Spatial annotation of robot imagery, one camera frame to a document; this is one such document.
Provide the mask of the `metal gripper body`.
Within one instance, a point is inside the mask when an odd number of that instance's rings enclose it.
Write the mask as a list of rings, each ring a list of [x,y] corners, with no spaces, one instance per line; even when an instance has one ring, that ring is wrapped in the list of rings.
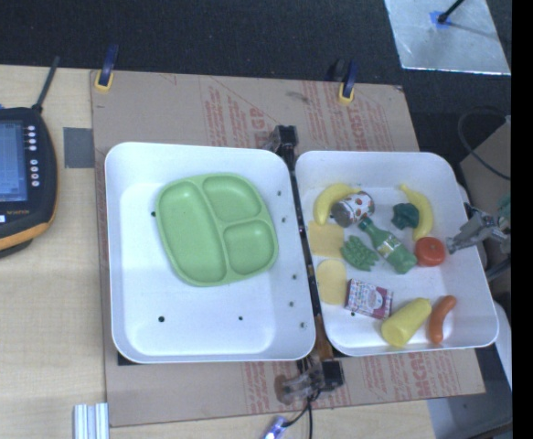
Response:
[[[479,231],[479,239],[493,239],[500,245],[510,244],[510,221],[505,217],[494,217],[485,215],[481,218],[481,229]]]

